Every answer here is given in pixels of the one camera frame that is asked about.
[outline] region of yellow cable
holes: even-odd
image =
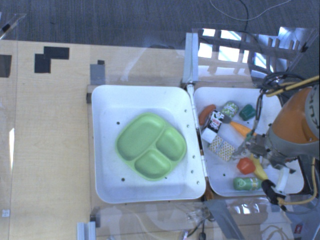
[[[294,83],[292,85],[289,85],[288,87],[285,87],[285,89],[280,89],[280,90],[276,90],[274,92],[271,92],[271,93],[266,93],[266,96],[267,97],[272,97],[274,95],[278,95],[278,94],[281,94],[283,93],[284,91],[290,91],[294,88],[297,88],[299,86],[303,86],[303,85],[306,85],[306,84],[309,84],[309,83],[312,83],[314,81],[318,81],[319,80],[319,75],[316,75],[314,77],[311,77],[311,78],[308,78],[306,80],[303,80],[301,82],[297,82],[297,83]]]
[[[313,199],[315,199],[315,197],[317,196],[318,190],[317,190],[317,182],[316,182],[316,176],[315,176],[315,162],[316,159],[313,158],[312,159],[312,164],[311,164],[311,173],[312,173],[312,184],[313,184],[313,195],[303,201],[295,201],[295,202],[287,202],[285,201],[283,198],[281,197],[277,197],[278,203],[279,205],[283,205],[283,206],[287,206],[287,205],[304,205],[307,204],[309,202],[311,202]]]

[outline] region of sausage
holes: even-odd
[[[203,126],[206,122],[206,117],[215,109],[216,109],[216,105],[212,104],[207,106],[204,110],[202,110],[199,115],[199,125]]]

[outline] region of white sticker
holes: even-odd
[[[2,210],[2,217],[10,217],[10,210]]]

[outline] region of white cable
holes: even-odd
[[[264,13],[266,13],[267,11],[269,11],[269,10],[271,10],[271,9],[273,9],[273,8],[279,7],[279,6],[283,6],[283,5],[291,2],[292,0],[288,0],[288,1],[282,2],[282,3],[280,3],[280,4],[271,6],[271,7],[269,7],[268,9],[265,9],[263,12],[261,12],[261,13],[258,14],[257,16],[252,17],[252,18],[248,18],[248,19],[232,17],[232,16],[230,16],[229,14],[226,14],[226,13],[223,12],[222,10],[218,9],[217,7],[215,7],[215,5],[212,3],[211,0],[209,0],[209,1],[210,1],[210,4],[213,6],[213,8],[215,8],[218,12],[222,13],[223,15],[225,15],[225,16],[233,19],[233,20],[237,20],[237,21],[241,21],[241,22],[249,22],[249,21],[253,21],[253,20],[255,20],[256,18],[260,17],[261,15],[263,15]]]

